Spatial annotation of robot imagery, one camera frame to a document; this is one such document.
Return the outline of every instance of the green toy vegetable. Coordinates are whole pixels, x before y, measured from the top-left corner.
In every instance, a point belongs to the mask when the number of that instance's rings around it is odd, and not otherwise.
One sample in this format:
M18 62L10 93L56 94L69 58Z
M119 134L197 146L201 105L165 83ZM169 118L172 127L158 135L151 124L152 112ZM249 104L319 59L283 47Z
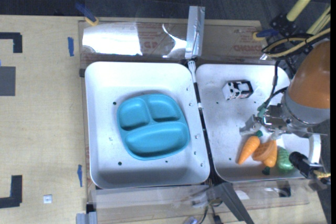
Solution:
M289 161L289 153L283 147L279 147L278 150L278 158L277 158L277 166L281 172L289 172L294 166Z

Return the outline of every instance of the gray square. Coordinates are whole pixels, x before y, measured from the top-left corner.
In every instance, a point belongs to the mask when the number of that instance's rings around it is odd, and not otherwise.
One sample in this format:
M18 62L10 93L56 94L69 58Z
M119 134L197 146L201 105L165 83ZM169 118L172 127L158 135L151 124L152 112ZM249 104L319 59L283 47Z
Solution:
M15 67L0 67L0 96L15 96Z

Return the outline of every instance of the blue object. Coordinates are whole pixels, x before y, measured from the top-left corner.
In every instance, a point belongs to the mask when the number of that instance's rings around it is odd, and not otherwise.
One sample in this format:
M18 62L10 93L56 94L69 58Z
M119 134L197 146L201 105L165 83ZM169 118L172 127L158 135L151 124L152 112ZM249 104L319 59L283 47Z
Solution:
M278 34L279 34L279 31L276 31L274 29L267 29L267 30L263 30L257 33L256 37L272 37L272 36L277 36Z
M78 178L79 178L79 185L80 185L80 187L82 187L83 186L83 181L82 181L82 166L80 164L78 164L77 175L78 175Z
M73 53L74 51L74 46L73 46L73 43L74 43L74 39L72 37L68 37L68 49L69 49L69 54L70 56L74 56L75 54Z
M126 150L140 160L171 156L190 141L179 105L164 94L147 94L124 101L117 123Z
M85 5L76 2L75 8L81 13L83 13L84 16L87 17L90 21L95 22L97 20L95 16L92 14L92 12L89 9L85 8Z

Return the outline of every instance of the wooden surface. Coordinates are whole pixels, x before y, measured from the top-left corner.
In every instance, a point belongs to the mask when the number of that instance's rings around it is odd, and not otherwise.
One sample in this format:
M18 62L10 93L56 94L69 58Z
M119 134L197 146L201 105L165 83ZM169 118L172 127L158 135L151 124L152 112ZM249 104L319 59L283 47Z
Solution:
M1 32L20 32L23 53L0 40L2 66L16 67L16 95L0 97L0 197L8 197L10 177L23 176L20 207L0 209L0 223L75 223L85 211L86 160L78 21L81 17L0 16ZM70 57L68 37L74 39ZM83 187L78 165L82 165ZM44 204L43 195L52 194ZM249 210L255 223L326 223L316 193L309 203ZM232 213L225 223L238 223ZM138 222L183 223L186 217ZM211 214L204 224L213 223Z

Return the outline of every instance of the orange toy vegetable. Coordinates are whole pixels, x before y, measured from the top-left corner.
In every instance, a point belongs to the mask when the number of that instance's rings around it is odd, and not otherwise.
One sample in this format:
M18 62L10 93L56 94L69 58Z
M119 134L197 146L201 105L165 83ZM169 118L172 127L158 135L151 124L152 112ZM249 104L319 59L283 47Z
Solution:
M243 149L241 150L238 164L242 164L252 153L258 148L260 145L260 139L263 133L258 131L256 135L250 136L248 140L245 142Z
M266 160L264 160L262 163L265 164L268 167L274 167L277 162L277 155L278 155L278 147L277 147L277 141L273 140L271 141L274 144L273 150L271 151L270 155L267 157Z
M260 144L258 148L254 151L252 159L260 162L266 160L273 151L274 147L276 147L276 145L274 144L273 140L267 143Z

